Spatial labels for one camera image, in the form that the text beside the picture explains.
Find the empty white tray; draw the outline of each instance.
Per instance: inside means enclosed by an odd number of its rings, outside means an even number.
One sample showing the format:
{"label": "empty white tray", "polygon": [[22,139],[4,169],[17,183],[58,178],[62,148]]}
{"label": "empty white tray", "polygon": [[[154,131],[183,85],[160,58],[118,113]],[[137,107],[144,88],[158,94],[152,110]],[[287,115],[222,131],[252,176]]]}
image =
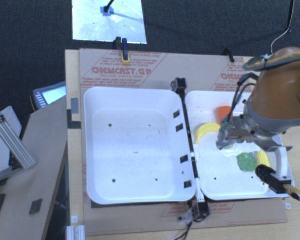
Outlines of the empty white tray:
{"label": "empty white tray", "polygon": [[180,97],[94,87],[84,95],[87,192],[102,205],[184,202],[196,192]]}
{"label": "empty white tray", "polygon": [[[250,93],[244,93],[243,99],[248,99]],[[217,121],[217,108],[230,106],[234,98],[233,92],[192,91],[186,96],[186,106],[189,117],[193,143],[195,143],[197,129],[205,123]],[[234,116],[243,113],[244,105],[238,104],[233,112]],[[257,177],[255,172],[244,172],[238,166],[237,156],[241,153],[257,152],[262,150],[254,143],[235,143],[231,149],[219,150],[216,145],[218,132],[207,133],[194,145],[194,153],[200,178],[200,188],[210,199],[242,200],[288,197],[287,194],[276,194],[267,184]],[[280,136],[273,138],[281,144]],[[282,177],[292,179],[288,164],[286,149],[280,148],[276,152],[267,152],[271,167]]]}

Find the white tray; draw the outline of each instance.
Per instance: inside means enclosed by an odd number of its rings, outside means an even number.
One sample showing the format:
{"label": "white tray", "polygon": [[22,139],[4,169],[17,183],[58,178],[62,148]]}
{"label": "white tray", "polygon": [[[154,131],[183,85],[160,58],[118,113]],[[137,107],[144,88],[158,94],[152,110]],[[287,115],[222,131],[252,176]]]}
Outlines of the white tray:
{"label": "white tray", "polygon": [[84,95],[84,112],[87,192],[94,202],[184,202],[195,195],[177,94],[94,87]]}
{"label": "white tray", "polygon": [[[244,93],[243,99],[248,99],[250,93]],[[192,91],[186,96],[189,123],[195,143],[196,131],[204,123],[217,121],[217,108],[231,106],[233,92]],[[242,114],[242,102],[236,107],[233,115]],[[205,135],[198,145],[194,145],[197,170],[200,178],[200,188],[210,199],[242,200],[288,197],[287,194],[276,194],[269,186],[256,176],[255,172],[243,172],[237,162],[237,156],[243,152],[252,152],[256,157],[261,148],[254,143],[234,144],[232,149],[219,150],[216,146],[218,132]],[[274,140],[281,144],[280,136]],[[292,179],[288,164],[287,151],[280,148],[276,152],[267,153],[271,167],[280,175]]]}

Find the orange-red object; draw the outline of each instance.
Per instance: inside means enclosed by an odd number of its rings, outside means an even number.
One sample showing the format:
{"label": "orange-red object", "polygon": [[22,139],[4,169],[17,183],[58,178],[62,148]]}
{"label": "orange-red object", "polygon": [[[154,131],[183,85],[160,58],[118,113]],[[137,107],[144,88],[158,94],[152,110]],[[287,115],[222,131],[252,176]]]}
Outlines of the orange-red object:
{"label": "orange-red object", "polygon": [[219,119],[219,123],[221,123],[221,121],[227,116],[229,115],[231,111],[231,107],[230,106],[221,106],[217,109],[217,113],[218,113],[218,119]]}

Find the dark floor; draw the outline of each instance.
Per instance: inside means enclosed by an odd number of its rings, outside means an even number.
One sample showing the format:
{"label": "dark floor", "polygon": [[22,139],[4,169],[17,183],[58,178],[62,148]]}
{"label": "dark floor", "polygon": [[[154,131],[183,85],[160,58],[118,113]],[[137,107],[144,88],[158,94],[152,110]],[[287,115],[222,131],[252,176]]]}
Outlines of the dark floor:
{"label": "dark floor", "polygon": [[[148,44],[131,50],[258,56],[284,32],[290,0],[142,0],[142,7]],[[274,51],[287,46],[300,47],[300,0]],[[0,0],[0,109],[13,106],[25,119],[31,92],[64,81],[65,50],[79,48],[112,44],[72,39],[72,0]]]}

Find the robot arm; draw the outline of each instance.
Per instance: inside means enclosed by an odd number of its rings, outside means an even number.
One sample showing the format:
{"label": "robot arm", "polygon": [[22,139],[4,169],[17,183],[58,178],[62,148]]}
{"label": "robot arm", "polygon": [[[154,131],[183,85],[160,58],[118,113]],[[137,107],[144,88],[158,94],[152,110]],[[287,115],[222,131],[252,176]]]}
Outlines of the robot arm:
{"label": "robot arm", "polygon": [[300,48],[285,48],[263,63],[243,114],[233,117],[220,129],[217,141],[220,150],[247,141],[273,151],[279,147],[273,136],[300,126],[299,54]]}

